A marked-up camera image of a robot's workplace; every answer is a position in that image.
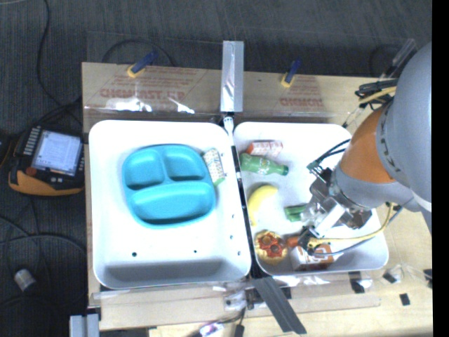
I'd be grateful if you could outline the small grey can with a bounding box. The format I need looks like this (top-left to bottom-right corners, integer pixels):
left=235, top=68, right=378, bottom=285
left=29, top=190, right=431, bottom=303
left=13, top=268, right=36, bottom=292

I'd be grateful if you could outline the blue divided plate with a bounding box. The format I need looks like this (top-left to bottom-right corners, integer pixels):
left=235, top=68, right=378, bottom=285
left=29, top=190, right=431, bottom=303
left=121, top=143, right=216, bottom=230

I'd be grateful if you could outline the yellow pizza slice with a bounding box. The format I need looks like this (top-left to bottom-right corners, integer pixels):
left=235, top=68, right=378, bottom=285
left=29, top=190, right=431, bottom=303
left=254, top=230, right=289, bottom=267

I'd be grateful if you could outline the white plastic tray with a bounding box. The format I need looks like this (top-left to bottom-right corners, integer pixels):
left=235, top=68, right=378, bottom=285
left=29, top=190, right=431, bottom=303
left=232, top=121, right=389, bottom=277
left=88, top=119, right=253, bottom=290

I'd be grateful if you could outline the yellow banana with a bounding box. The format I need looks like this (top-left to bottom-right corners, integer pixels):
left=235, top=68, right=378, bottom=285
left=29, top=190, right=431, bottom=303
left=247, top=184, right=279, bottom=227

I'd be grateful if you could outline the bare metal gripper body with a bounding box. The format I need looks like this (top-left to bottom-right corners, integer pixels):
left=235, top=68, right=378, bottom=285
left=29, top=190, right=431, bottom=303
left=307, top=168, right=373, bottom=230

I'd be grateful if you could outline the orange and white carton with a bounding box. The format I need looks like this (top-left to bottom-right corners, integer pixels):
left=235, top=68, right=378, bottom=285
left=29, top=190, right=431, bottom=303
left=245, top=140, right=284, bottom=158

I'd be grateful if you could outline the brown cardboard board, red print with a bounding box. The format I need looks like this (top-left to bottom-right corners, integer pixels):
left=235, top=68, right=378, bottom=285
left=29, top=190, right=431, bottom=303
left=81, top=61, right=433, bottom=332

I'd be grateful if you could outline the green toy vegetable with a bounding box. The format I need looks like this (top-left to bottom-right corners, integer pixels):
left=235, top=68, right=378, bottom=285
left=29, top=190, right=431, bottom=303
left=284, top=204, right=309, bottom=222

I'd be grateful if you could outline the green bottle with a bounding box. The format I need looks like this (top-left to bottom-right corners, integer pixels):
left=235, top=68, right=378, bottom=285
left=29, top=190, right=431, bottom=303
left=239, top=152, right=290, bottom=177

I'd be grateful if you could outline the white carton with orange print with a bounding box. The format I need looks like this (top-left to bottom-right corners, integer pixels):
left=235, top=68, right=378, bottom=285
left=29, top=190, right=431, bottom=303
left=290, top=243, right=344, bottom=272

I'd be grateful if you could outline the green and white packet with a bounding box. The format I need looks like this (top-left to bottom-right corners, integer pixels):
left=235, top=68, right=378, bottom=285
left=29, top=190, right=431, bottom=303
left=202, top=147, right=227, bottom=187

